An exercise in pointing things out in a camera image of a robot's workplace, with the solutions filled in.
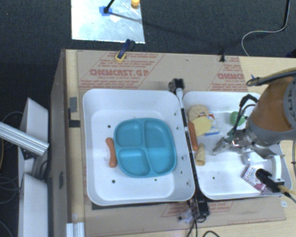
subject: cardboard surface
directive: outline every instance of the cardboard surface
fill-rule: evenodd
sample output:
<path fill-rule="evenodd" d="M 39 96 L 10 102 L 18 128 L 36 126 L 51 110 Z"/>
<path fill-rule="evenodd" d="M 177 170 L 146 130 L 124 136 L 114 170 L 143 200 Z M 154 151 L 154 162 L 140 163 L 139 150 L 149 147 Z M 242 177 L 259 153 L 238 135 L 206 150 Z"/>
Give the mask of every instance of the cardboard surface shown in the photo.
<path fill-rule="evenodd" d="M 168 83 L 173 78 L 184 78 L 185 92 L 191 90 L 247 91 L 244 83 L 253 72 L 263 76 L 296 66 L 296 59 L 226 57 L 227 62 L 220 63 L 219 56 L 131 53 L 134 55 L 133 58 L 128 54 L 125 61 L 133 63 L 123 68 L 122 63 L 113 60 L 114 52 L 66 50 L 64 54 L 67 56 L 67 61 L 72 61 L 70 64 L 67 63 L 67 67 L 70 67 L 70 70 L 67 71 L 67 84 L 73 85 L 73 88 L 70 88 L 70 95 L 78 99 L 82 99 L 84 92 L 92 87 L 166 90 Z M 109 75 L 103 72 L 104 68 L 99 67 L 104 60 L 108 63 L 105 65 L 105 69 L 111 70 Z M 261 94 L 262 91 L 263 87 L 258 87 L 255 92 Z M 83 119 L 78 117 L 80 114 L 81 106 L 78 107 L 74 118 L 80 119 L 81 128 L 83 128 Z M 176 229 L 184 230 L 133 236 L 186 235 L 189 225 L 178 224 L 176 217 L 179 212 L 185 210 L 185 203 L 92 210 L 92 204 L 86 192 L 81 193 L 81 182 L 73 182 L 73 179 L 81 181 L 85 177 L 85 157 L 84 154 L 81 154 L 84 152 L 83 129 L 69 128 L 70 135 L 71 140 L 77 139 L 72 142 L 75 144 L 74 149 L 69 147 L 69 155 L 74 159 L 74 163 L 70 163 L 70 176 L 72 176 L 70 190 L 71 197 L 74 198 L 74 203 L 71 203 L 71 206 L 73 214 L 77 215 L 76 220 L 85 222 L 86 236 L 129 236 L 129 234 L 135 233 Z M 288 152 L 291 150 L 290 145 L 284 143 Z M 267 234 L 263 230 L 266 225 L 246 225 L 245 223 L 279 221 L 266 224 L 272 229 L 275 227 L 272 233 L 277 232 L 279 236 L 283 236 L 281 233 L 286 231 L 289 236 L 291 234 L 290 223 L 282 221 L 285 219 L 285 215 L 280 202 L 278 197 L 211 202 L 211 215 L 201 226 L 228 225 L 229 227 L 217 228 L 218 230 L 223 229 L 223 232 L 218 231 L 218 234 L 234 236 L 235 231 L 239 229 L 239 226 L 234 225 L 241 224 L 241 229 L 248 233 L 246 236 L 256 236 L 257 234 Z M 290 222 L 295 222 L 296 208 L 289 201 L 288 204 Z"/>

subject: black cable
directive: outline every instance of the black cable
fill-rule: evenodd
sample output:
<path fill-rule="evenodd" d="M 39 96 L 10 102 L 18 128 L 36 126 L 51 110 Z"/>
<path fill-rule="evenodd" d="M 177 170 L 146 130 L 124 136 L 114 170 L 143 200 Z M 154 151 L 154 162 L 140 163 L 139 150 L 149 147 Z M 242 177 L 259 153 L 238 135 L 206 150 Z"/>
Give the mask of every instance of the black cable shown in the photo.
<path fill-rule="evenodd" d="M 4 190 L 13 191 L 13 195 L 12 195 L 9 199 L 4 200 L 4 201 L 0 201 L 0 204 L 9 203 L 9 202 L 12 201 L 12 200 L 15 198 L 15 196 L 18 194 L 17 191 L 19 190 L 19 188 L 17 188 L 17 185 L 12 181 L 12 179 L 10 179 L 10 178 L 8 178 L 8 177 L 3 177 L 3 176 L 1 176 L 0 178 L 3 178 L 3 179 L 6 179 L 6 180 L 11 181 L 12 185 L 14 186 L 13 190 L 12 190 L 12 189 L 8 190 L 8 188 L 5 188 L 5 187 L 2 188 L 1 185 L 0 185 L 0 188 L 2 188 L 2 189 L 4 189 Z"/>
<path fill-rule="evenodd" d="M 290 198 L 295 204 L 296 204 L 296 199 L 293 198 L 293 196 L 291 194 L 289 194 L 288 192 L 284 192 L 283 193 L 285 196 L 287 196 L 288 198 Z"/>
<path fill-rule="evenodd" d="M 2 119 L 2 122 L 4 123 L 4 121 L 5 121 L 9 116 L 11 116 L 12 114 L 20 114 L 20 115 L 23 115 L 23 112 L 18 112 L 18 111 L 11 112 L 11 113 L 9 113 L 7 116 L 5 116 L 5 117 Z"/>
<path fill-rule="evenodd" d="M 0 224 L 7 230 L 7 232 L 9 233 L 9 235 L 11 237 L 13 237 L 13 234 L 12 234 L 11 230 L 9 229 L 9 227 L 6 226 L 6 224 L 2 220 L 0 220 Z"/>
<path fill-rule="evenodd" d="M 48 161 L 48 160 L 44 161 L 44 162 L 41 164 L 41 166 L 40 166 L 40 168 L 39 168 L 39 173 L 38 173 L 38 176 L 39 176 L 39 177 L 40 177 L 41 172 L 42 172 L 42 170 L 43 170 L 43 166 L 44 166 L 45 164 L 47 164 L 47 161 Z"/>
<path fill-rule="evenodd" d="M 216 237 L 220 237 L 218 234 L 216 234 L 214 231 L 206 231 L 205 234 L 202 237 L 205 237 L 207 234 L 213 234 Z"/>
<path fill-rule="evenodd" d="M 8 178 L 8 177 L 4 177 L 4 176 L 0 176 L 0 178 L 8 180 L 8 182 L 5 182 L 5 184 L 9 184 L 9 183 L 13 183 L 15 188 L 7 188 L 2 186 L 2 183 L 0 182 L 0 188 L 6 191 L 18 191 L 20 190 L 20 188 L 17 187 L 17 185 L 12 181 L 12 179 Z"/>
<path fill-rule="evenodd" d="M 246 102 L 247 102 L 249 99 L 252 100 L 252 101 L 254 101 L 255 103 L 258 102 L 257 98 L 254 97 L 254 96 L 252 96 L 252 95 L 250 95 L 250 94 L 247 94 L 246 96 L 244 96 L 244 97 L 241 99 L 240 104 L 239 104 L 239 111 L 238 111 L 237 120 L 236 120 L 235 125 L 234 125 L 233 128 L 232 128 L 233 134 L 234 134 L 234 133 L 236 132 L 236 130 L 237 130 L 238 123 L 239 123 L 239 121 L 240 121 L 240 118 L 241 118 L 241 116 L 242 116 L 242 113 L 244 113 L 244 112 L 242 112 L 242 108 L 243 108 L 243 106 L 246 104 Z"/>
<path fill-rule="evenodd" d="M 10 180 L 12 180 L 12 181 L 16 181 L 16 179 L 18 179 L 19 177 L 17 176 L 17 177 L 14 177 L 13 179 L 10 179 Z M 11 181 L 6 181 L 6 182 L 0 182 L 0 184 L 8 184 L 8 183 L 10 183 Z"/>
<path fill-rule="evenodd" d="M 207 217 L 205 216 L 204 219 L 202 221 L 200 221 L 199 219 L 196 220 L 197 223 L 203 223 L 205 220 L 207 219 Z"/>
<path fill-rule="evenodd" d="M 195 237 L 197 237 L 198 236 L 198 231 L 197 231 L 197 223 L 196 223 L 196 220 L 194 220 L 194 224 L 195 224 L 195 232 L 196 232 Z"/>
<path fill-rule="evenodd" d="M 193 227 L 194 227 L 194 221 L 193 221 L 191 227 L 189 228 L 189 231 L 188 231 L 186 237 L 189 237 L 190 236 L 190 234 L 192 233 Z"/>
<path fill-rule="evenodd" d="M 234 134 L 235 131 L 237 130 L 238 123 L 239 123 L 241 117 L 244 115 L 245 110 L 246 110 L 248 107 L 250 107 L 250 106 L 256 106 L 256 105 L 251 104 L 251 105 L 246 105 L 244 109 L 242 109 L 242 107 L 239 108 L 239 112 L 238 112 L 238 116 L 237 116 L 236 123 L 235 123 L 235 125 L 234 125 L 233 128 L 232 128 L 232 130 L 233 130 L 233 134 Z"/>

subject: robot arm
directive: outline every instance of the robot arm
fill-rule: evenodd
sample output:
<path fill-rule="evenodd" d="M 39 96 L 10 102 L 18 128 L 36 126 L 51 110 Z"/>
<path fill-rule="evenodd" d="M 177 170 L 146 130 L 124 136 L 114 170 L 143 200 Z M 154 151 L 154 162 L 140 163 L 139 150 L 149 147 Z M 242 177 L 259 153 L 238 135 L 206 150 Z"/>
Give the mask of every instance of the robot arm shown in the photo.
<path fill-rule="evenodd" d="M 227 139 L 217 143 L 215 154 L 230 148 L 244 152 L 250 147 L 265 158 L 272 154 L 269 146 L 282 140 L 296 141 L 296 70 L 253 79 L 247 85 L 263 83 L 269 86 L 249 116 L 246 129 L 231 130 Z"/>

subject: black bracket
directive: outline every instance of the black bracket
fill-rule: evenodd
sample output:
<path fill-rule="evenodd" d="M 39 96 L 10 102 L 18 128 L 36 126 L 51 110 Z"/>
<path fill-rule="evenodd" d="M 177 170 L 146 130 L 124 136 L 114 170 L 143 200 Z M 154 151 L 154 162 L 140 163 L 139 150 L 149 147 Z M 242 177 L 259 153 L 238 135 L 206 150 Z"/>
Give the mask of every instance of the black bracket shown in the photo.
<path fill-rule="evenodd" d="M 226 61 L 226 59 L 225 59 L 226 51 L 224 48 L 221 49 L 221 51 L 219 52 L 219 55 L 221 55 L 219 62 L 225 62 Z"/>
<path fill-rule="evenodd" d="M 71 119 L 70 108 L 68 108 L 68 119 L 69 119 L 69 127 L 80 127 L 80 121 Z"/>
<path fill-rule="evenodd" d="M 183 90 L 185 88 L 185 85 L 184 85 L 183 79 L 173 79 L 169 83 L 168 87 L 169 87 L 169 91 L 176 94 L 177 89 Z M 209 208 L 208 208 L 206 198 L 204 197 L 203 193 L 201 192 L 201 189 L 200 189 L 199 183 L 198 183 L 198 177 L 197 177 L 197 173 L 196 173 L 194 155 L 193 155 L 193 150 L 192 150 L 192 146 L 190 143 L 190 137 L 189 137 L 188 128 L 187 128 L 187 120 L 186 120 L 184 106 L 181 106 L 181 113 L 182 113 L 182 118 L 183 118 L 183 124 L 185 127 L 185 136 L 186 136 L 189 158 L 190 158 L 190 162 L 191 162 L 192 173 L 193 173 L 193 178 L 194 178 L 194 183 L 195 183 L 195 193 L 194 193 L 193 199 L 197 203 L 199 218 L 205 218 L 206 216 L 209 215 Z"/>
<path fill-rule="evenodd" d="M 274 182 L 271 177 L 272 174 L 262 168 L 258 169 L 256 171 L 256 177 L 266 185 L 266 187 L 272 191 L 273 193 L 280 192 L 280 189 L 278 188 L 279 185 L 284 185 L 284 181 L 280 180 L 278 182 Z"/>

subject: blue tape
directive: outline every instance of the blue tape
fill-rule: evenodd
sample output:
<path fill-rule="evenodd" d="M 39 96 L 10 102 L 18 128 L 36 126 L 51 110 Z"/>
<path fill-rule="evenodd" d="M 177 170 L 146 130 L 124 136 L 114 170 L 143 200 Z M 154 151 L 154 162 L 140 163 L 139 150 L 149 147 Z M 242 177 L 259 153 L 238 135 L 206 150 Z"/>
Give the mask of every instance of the blue tape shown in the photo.
<path fill-rule="evenodd" d="M 101 6 L 101 7 L 99 7 L 99 12 L 100 12 L 100 14 L 101 14 L 102 16 L 109 16 L 110 13 L 113 13 L 112 8 L 109 8 L 108 13 L 104 13 L 103 10 L 104 10 L 105 7 L 106 7 L 106 6 Z"/>

